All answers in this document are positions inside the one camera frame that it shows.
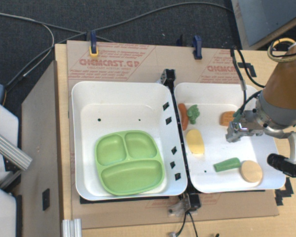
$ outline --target tan round toy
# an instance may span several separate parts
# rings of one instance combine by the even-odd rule
[[[240,168],[243,179],[247,182],[255,183],[262,180],[263,172],[258,163],[253,160],[246,160]]]

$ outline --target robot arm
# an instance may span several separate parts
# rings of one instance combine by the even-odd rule
[[[256,107],[243,111],[230,122],[226,139],[239,141],[242,136],[261,136],[264,133],[290,142],[290,158],[269,155],[267,162],[285,174],[296,177],[296,132],[283,129],[296,125],[296,43],[290,46],[284,57],[268,55],[278,62],[264,89],[258,92]]]

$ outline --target green plate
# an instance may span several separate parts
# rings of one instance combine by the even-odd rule
[[[95,159],[103,187],[126,196],[158,187],[164,165],[154,139],[143,131],[122,131],[98,139]]]

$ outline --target black fabric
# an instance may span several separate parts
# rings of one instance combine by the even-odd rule
[[[210,2],[232,9],[230,0],[0,0],[0,12],[87,31],[188,1]],[[56,42],[74,35],[51,30]],[[193,36],[200,35],[203,47],[241,46],[233,13],[210,5],[169,8],[97,34],[115,42],[154,45],[175,45],[181,34],[191,45]],[[0,83],[7,84],[50,45],[50,33],[42,25],[0,16]],[[22,102],[53,58],[52,53],[8,92],[5,107],[17,117],[21,116]]]

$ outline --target gray metal panel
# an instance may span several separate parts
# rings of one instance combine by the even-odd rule
[[[296,0],[238,0],[249,46],[296,18]]]

